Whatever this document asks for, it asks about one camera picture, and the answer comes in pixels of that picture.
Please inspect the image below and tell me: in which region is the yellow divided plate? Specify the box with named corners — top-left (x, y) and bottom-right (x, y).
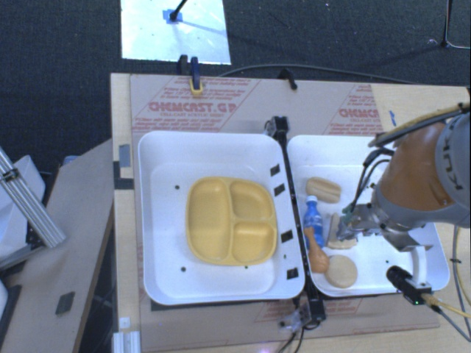
top-left (185, 176), bottom-right (278, 266)

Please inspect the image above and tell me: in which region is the brown cardboard board red print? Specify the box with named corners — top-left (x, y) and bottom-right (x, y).
top-left (129, 73), bottom-right (442, 341)

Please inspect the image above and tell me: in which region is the white plastic tray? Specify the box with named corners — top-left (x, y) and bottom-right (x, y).
top-left (286, 135), bottom-right (451, 298)
top-left (137, 130), bottom-right (307, 306)

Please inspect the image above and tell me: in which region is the black block with thin wires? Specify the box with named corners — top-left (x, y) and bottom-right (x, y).
top-left (264, 115), bottom-right (291, 137)
top-left (306, 295), bottom-right (327, 324)

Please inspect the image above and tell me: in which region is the brown chicken drumstick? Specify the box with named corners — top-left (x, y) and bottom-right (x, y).
top-left (303, 227), bottom-right (330, 274)

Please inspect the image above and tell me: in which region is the blue plastic bottle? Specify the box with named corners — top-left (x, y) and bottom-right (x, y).
top-left (303, 195), bottom-right (326, 250)

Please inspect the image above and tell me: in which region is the thin black rod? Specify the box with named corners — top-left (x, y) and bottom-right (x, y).
top-left (274, 130), bottom-right (318, 308)

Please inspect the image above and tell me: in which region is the tan bread slice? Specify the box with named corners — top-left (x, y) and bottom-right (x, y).
top-left (327, 212), bottom-right (358, 251)

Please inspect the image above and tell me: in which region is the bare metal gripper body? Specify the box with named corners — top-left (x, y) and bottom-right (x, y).
top-left (349, 203), bottom-right (433, 252)

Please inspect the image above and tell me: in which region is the black cylinder on white bracket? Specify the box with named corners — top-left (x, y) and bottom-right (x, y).
top-left (386, 246), bottom-right (433, 305)

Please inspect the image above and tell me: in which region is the tan bread bun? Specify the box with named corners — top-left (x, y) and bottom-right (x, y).
top-left (305, 176), bottom-right (342, 204)

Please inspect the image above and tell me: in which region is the tan round biscuit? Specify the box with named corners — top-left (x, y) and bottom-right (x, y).
top-left (325, 254), bottom-right (358, 289)

